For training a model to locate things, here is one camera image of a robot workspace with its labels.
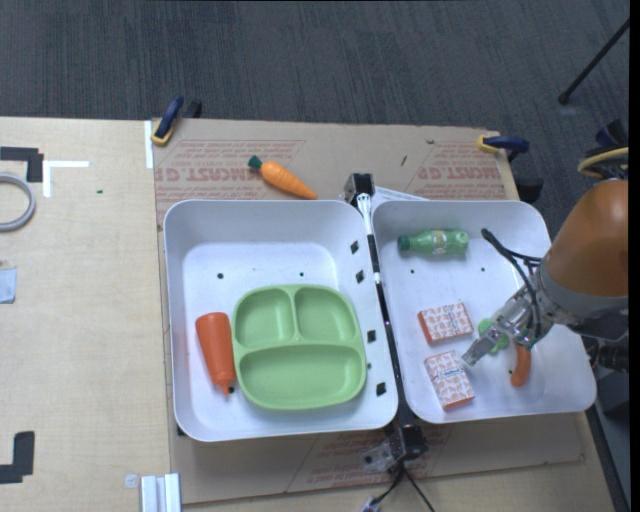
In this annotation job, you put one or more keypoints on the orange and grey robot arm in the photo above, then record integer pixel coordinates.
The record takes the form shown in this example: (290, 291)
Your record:
(590, 250)

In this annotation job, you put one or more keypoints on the white tape roll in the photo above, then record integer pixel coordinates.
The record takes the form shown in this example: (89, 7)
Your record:
(31, 200)

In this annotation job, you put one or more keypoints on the orange and white carton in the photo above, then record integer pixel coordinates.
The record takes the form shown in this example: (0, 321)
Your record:
(449, 380)
(445, 322)

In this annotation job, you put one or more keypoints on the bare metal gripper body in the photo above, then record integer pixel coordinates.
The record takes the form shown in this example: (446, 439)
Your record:
(517, 315)

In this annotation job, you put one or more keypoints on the white plastic tray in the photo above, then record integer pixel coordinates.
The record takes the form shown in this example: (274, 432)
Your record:
(270, 240)
(450, 280)

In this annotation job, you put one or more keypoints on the green divided plate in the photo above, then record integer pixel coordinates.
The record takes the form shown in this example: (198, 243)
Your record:
(297, 347)

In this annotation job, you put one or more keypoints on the white sheet of paper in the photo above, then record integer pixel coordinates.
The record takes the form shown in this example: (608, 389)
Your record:
(397, 193)

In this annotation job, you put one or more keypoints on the orange toy carrot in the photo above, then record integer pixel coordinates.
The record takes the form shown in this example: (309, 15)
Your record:
(282, 177)

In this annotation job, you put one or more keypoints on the light green toy food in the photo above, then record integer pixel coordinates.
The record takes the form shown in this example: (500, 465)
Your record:
(486, 327)

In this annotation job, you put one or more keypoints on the orange toy sausage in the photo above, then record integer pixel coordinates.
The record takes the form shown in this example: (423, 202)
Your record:
(521, 369)

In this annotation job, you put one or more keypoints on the orange plastic bottle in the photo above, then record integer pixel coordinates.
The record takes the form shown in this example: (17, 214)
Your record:
(216, 347)

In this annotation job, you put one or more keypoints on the green plastic bottle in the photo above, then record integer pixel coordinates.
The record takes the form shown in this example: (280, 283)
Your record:
(434, 242)

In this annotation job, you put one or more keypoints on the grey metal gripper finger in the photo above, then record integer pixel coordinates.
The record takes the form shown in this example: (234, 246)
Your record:
(486, 354)
(477, 347)

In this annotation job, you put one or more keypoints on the brown cardboard board red print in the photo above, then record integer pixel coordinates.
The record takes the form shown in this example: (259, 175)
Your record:
(320, 150)

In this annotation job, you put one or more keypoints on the thin black and white rod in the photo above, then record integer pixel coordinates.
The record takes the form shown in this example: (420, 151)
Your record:
(381, 295)

